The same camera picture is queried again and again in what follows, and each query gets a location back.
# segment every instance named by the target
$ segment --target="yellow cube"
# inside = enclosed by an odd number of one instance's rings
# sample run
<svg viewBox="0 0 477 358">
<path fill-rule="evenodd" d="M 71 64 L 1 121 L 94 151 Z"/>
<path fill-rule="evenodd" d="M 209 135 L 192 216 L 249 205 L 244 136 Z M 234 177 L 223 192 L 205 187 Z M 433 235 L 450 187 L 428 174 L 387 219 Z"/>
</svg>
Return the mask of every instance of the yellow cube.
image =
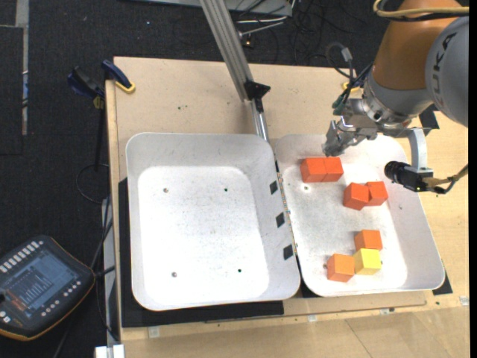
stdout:
<svg viewBox="0 0 477 358">
<path fill-rule="evenodd" d="M 361 248 L 353 258 L 355 259 L 356 274 L 375 274 L 381 269 L 381 257 L 377 249 Z"/>
</svg>

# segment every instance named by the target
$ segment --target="metal plate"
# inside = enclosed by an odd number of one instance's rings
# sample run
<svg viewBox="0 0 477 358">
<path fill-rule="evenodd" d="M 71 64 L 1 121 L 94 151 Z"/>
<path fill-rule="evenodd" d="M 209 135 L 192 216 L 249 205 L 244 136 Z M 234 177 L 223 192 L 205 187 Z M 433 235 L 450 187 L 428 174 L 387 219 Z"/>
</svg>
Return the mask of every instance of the metal plate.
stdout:
<svg viewBox="0 0 477 358">
<path fill-rule="evenodd" d="M 387 136 L 349 147 L 341 155 L 344 175 L 338 182 L 303 183 L 300 164 L 306 157 L 324 157 L 324 135 L 288 135 L 277 142 L 276 157 L 297 243 L 302 277 L 317 295 L 330 297 L 377 292 L 434 289 L 444 270 L 419 195 L 392 184 L 384 166 L 406 161 L 400 144 Z M 385 182 L 389 199 L 361 211 L 343 205 L 352 182 Z M 382 269 L 371 276 L 355 274 L 347 283 L 326 276 L 334 254 L 355 253 L 354 236 L 362 229 L 380 230 Z"/>
<path fill-rule="evenodd" d="M 143 133 L 129 140 L 126 159 L 132 289 L 143 307 L 283 300 L 298 290 L 266 141 Z"/>
</svg>

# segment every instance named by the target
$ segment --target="black clamp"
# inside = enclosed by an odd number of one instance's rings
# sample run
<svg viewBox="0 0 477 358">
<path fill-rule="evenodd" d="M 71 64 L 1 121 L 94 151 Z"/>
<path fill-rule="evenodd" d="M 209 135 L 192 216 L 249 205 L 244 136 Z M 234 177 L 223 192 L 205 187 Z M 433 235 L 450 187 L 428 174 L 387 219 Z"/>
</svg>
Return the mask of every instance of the black clamp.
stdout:
<svg viewBox="0 0 477 358">
<path fill-rule="evenodd" d="M 248 99 L 255 100 L 256 111 L 263 113 L 262 97 L 270 91 L 270 87 L 249 80 L 245 81 L 244 87 Z"/>
</svg>

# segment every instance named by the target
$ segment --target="block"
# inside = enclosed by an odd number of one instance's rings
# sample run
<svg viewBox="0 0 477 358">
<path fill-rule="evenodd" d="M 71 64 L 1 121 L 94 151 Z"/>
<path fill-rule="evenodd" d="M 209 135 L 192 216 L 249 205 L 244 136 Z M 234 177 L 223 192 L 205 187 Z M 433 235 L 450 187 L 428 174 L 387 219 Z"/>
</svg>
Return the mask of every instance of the block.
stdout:
<svg viewBox="0 0 477 358">
<path fill-rule="evenodd" d="M 355 275 L 355 260 L 346 254 L 333 254 L 326 262 L 328 280 L 346 283 Z"/>
<path fill-rule="evenodd" d="M 381 269 L 381 256 L 377 249 L 361 248 L 353 255 L 356 274 L 372 275 Z"/>
<path fill-rule="evenodd" d="M 364 184 L 350 183 L 344 190 L 343 205 L 354 210 L 362 210 L 370 200 L 370 191 Z"/>
<path fill-rule="evenodd" d="M 388 191 L 383 181 L 367 182 L 366 186 L 370 189 L 370 200 L 367 206 L 380 206 L 388 199 Z"/>
<path fill-rule="evenodd" d="M 325 157 L 326 176 L 322 180 L 323 182 L 336 182 L 343 175 L 343 166 L 341 165 L 341 159 L 339 157 Z"/>
<path fill-rule="evenodd" d="M 359 251 L 361 248 L 382 250 L 381 232 L 378 230 L 361 230 L 355 236 L 355 247 Z"/>
<path fill-rule="evenodd" d="M 324 158 L 306 158 L 300 165 L 301 178 L 304 183 L 318 183 L 326 177 Z"/>
</svg>

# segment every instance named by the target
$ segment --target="dark background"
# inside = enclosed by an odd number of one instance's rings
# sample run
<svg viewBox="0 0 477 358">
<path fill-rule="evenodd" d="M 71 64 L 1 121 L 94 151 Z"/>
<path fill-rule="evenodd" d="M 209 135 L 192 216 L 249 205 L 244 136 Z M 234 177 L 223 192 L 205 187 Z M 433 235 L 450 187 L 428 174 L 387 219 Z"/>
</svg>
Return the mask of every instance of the dark background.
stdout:
<svg viewBox="0 0 477 358">
<path fill-rule="evenodd" d="M 339 41 L 361 71 L 373 61 L 388 25 L 373 14 L 374 1 L 301 0 L 292 19 L 253 37 L 253 48 L 245 49 L 247 59 L 329 66 L 323 56 L 326 46 Z M 28 135 L 21 136 L 21 29 L 1 27 L 14 25 L 15 6 L 16 0 L 0 0 L 0 255 L 46 234 L 89 264 L 101 238 L 101 206 L 86 200 L 75 181 L 78 172 L 95 161 L 98 111 L 88 98 L 71 91 L 67 75 L 80 65 L 102 83 L 101 61 L 113 56 L 222 60 L 221 55 L 200 8 L 30 0 Z M 240 25 L 242 31 L 252 28 L 256 24 Z M 102 163 L 107 163 L 106 150 L 103 144 Z M 86 171 L 80 187 L 100 201 L 107 194 L 107 170 Z M 96 346 L 106 344 L 94 293 L 76 313 L 61 357 L 90 358 Z M 52 357 L 67 325 L 64 321 L 32 342 L 0 337 L 0 357 Z"/>
</svg>

